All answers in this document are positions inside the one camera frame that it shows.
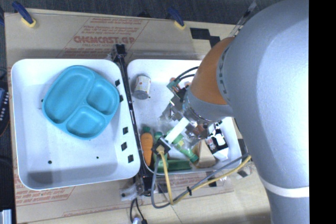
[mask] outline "blue plate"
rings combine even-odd
[[[44,116],[62,131],[81,139],[98,136],[119,106],[114,85],[84,66],[62,72],[43,99]]]

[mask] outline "tin can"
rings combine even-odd
[[[135,82],[135,89],[133,96],[144,100],[149,96],[149,89],[151,87],[151,78],[147,76],[138,76]]]

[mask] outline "cable tie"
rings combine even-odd
[[[189,192],[189,195],[192,196],[191,189],[189,188],[189,186],[187,186],[187,191]]]

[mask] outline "white band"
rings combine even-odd
[[[272,185],[271,183],[268,183],[264,179],[262,179],[261,176],[259,176],[262,184],[264,187],[269,190],[270,192],[283,196],[283,197],[289,197],[289,198],[305,198],[309,197],[309,186],[303,187],[303,188],[281,188],[275,185]]]

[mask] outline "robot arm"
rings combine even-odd
[[[195,126],[235,118],[274,224],[310,221],[308,10],[285,0],[259,12],[211,49],[183,101]]]

